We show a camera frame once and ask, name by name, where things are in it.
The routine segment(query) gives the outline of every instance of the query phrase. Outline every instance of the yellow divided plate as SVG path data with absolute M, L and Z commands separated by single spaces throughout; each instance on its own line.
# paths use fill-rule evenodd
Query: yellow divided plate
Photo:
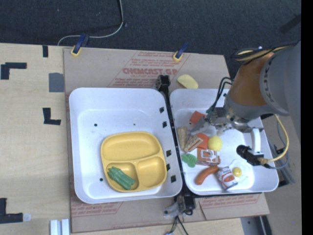
M 101 144 L 103 170 L 110 186 L 120 192 L 147 190 L 164 183 L 166 162 L 157 138 L 149 132 L 124 132 L 105 138 Z M 129 190 L 111 179 L 109 168 L 121 169 L 135 180 Z

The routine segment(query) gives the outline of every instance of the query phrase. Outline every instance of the dark carpet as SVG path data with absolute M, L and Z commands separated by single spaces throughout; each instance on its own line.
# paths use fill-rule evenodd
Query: dark carpet
M 121 0 L 124 25 L 89 47 L 231 55 L 301 39 L 301 0 Z M 118 0 L 0 0 L 0 42 L 57 45 L 67 35 L 103 36 L 121 23 Z M 75 45 L 78 38 L 60 45 Z

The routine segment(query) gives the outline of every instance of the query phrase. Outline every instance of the clamp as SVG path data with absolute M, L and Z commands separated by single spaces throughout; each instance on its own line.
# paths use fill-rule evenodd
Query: clamp
M 167 109 L 169 121 L 170 121 L 171 128 L 172 128 L 172 135 L 174 139 L 176 154 L 179 158 L 178 163 L 179 163 L 180 174 L 181 174 L 182 181 L 183 181 L 182 189 L 180 193 L 178 194 L 178 196 L 176 197 L 176 201 L 174 205 L 169 206 L 163 210 L 164 216 L 174 217 L 179 213 L 181 214 L 185 213 L 187 215 L 191 215 L 193 213 L 193 209 L 196 208 L 196 202 L 195 202 L 194 194 L 188 189 L 185 183 L 185 176 L 184 176 L 184 172 L 182 169 L 182 162 L 180 160 L 178 139 L 176 136 L 175 126 L 174 126 L 174 117 L 172 114 L 170 97 L 169 97 L 170 84 L 171 84 L 171 81 L 168 75 L 159 75 L 156 80 L 155 87 L 160 93 L 163 94 L 165 98 L 166 109 Z
M 173 55 L 173 60 L 174 60 L 175 62 L 179 62 L 179 61 L 182 59 L 183 52 L 187 49 L 187 47 L 188 47 L 188 43 L 185 42 L 185 43 L 181 46 L 181 48 L 180 48 L 178 51 L 176 51 L 176 52 L 174 53 L 174 55 Z
M 83 33 L 80 35 L 77 44 L 72 48 L 72 50 L 70 51 L 70 54 L 74 57 L 79 56 L 82 47 L 86 47 L 89 43 L 89 35 Z

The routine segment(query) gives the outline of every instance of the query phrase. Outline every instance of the metal bracket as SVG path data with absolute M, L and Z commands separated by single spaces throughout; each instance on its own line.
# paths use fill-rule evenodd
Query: metal bracket
M 176 198 L 176 202 L 167 208 L 164 209 L 164 215 L 166 216 L 177 216 L 178 213 L 192 213 L 192 210 L 196 208 L 195 204 L 195 199 L 193 196 L 193 193 L 188 189 L 186 183 L 185 183 L 185 176 L 184 172 L 182 169 L 182 163 L 180 159 L 180 153 L 179 153 L 179 145 L 178 145 L 178 139 L 176 136 L 176 131 L 175 131 L 175 126 L 174 126 L 174 118 L 172 114 L 172 109 L 171 109 L 171 103 L 170 103 L 170 97 L 169 97 L 169 86 L 171 84 L 170 78 L 168 75 L 159 75 L 157 78 L 155 88 L 163 93 L 165 97 L 165 103 L 166 103 L 166 109 L 167 109 L 167 114 L 170 120 L 171 124 L 171 129 L 172 129 L 172 134 L 173 134 L 173 140 L 175 144 L 175 150 L 178 158 L 178 163 L 179 163 L 179 169 L 180 169 L 180 174 L 182 178 L 182 189 L 179 195 Z
M 69 220 L 50 220 L 49 235 L 69 235 Z

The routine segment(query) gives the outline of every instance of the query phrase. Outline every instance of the green toy vegetable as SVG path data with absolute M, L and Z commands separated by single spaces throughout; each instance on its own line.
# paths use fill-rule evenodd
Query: green toy vegetable
M 196 166 L 197 157 L 190 153 L 187 153 L 187 154 L 182 155 L 181 160 L 187 163 L 189 167 L 193 168 Z
M 121 169 L 114 166 L 109 168 L 108 175 L 111 179 L 121 185 L 125 190 L 129 190 L 135 183 L 134 179 L 126 175 Z

